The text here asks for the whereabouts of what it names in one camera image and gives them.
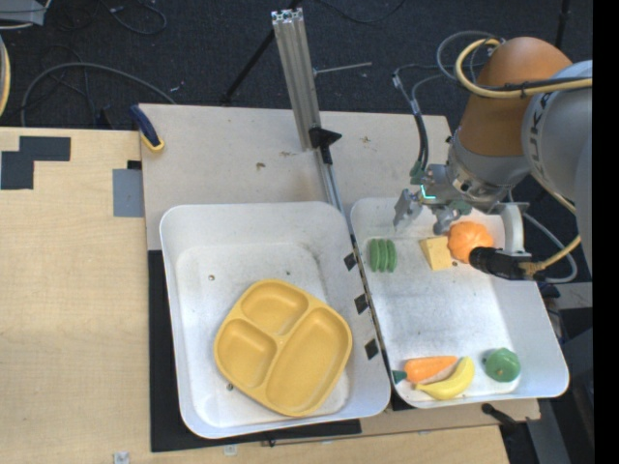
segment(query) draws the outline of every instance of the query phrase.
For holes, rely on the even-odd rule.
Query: yellow sponge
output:
[[[447,247],[447,236],[422,239],[419,245],[424,252],[429,267],[433,270],[445,270],[452,266],[452,254]]]

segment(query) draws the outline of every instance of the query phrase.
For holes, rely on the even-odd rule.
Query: wooden table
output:
[[[508,463],[497,421],[466,405],[388,409],[330,442],[151,452],[145,219],[116,217],[112,187],[114,169],[141,159],[138,132],[0,128],[0,152],[29,136],[69,137],[71,159],[37,160],[33,188],[0,189],[0,462],[127,451],[131,463],[215,463],[228,450],[256,463]],[[495,407],[540,414],[536,400]]]

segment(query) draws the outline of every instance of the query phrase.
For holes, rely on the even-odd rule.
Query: white tray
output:
[[[405,380],[395,385],[398,395],[411,406],[431,408],[563,393],[569,371],[537,284],[487,275],[462,263],[433,271],[419,241],[433,237],[435,217],[424,207],[416,219],[402,221],[396,230],[392,224],[396,201],[362,199],[351,212],[389,368],[402,370],[407,359],[437,355],[470,356],[476,365],[473,383],[454,399],[435,400]],[[483,223],[495,246],[504,245],[500,217],[474,211],[460,220],[466,219]],[[393,273],[371,271],[372,238],[395,243],[398,265]],[[484,355],[499,347],[520,358],[521,374],[511,383],[496,382],[484,373]]]
[[[326,421],[374,416],[391,396],[369,310],[359,314],[364,294],[346,220],[323,202],[183,205],[161,221],[179,403],[195,434],[223,438]],[[336,310],[348,323],[353,348],[346,368],[324,404],[306,417],[267,409],[219,373],[213,343],[221,322],[258,280],[279,278]]]

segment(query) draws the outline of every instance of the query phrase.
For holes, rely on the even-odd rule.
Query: yellow banana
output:
[[[447,400],[463,393],[475,375],[475,364],[468,356],[463,357],[457,363],[454,373],[449,378],[440,382],[415,385],[415,390],[423,391],[438,400]]]

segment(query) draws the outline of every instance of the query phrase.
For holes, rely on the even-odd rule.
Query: yellow divided plate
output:
[[[279,279],[257,281],[215,337],[215,362],[234,387],[269,409],[299,417],[331,393],[352,349],[346,321]]]

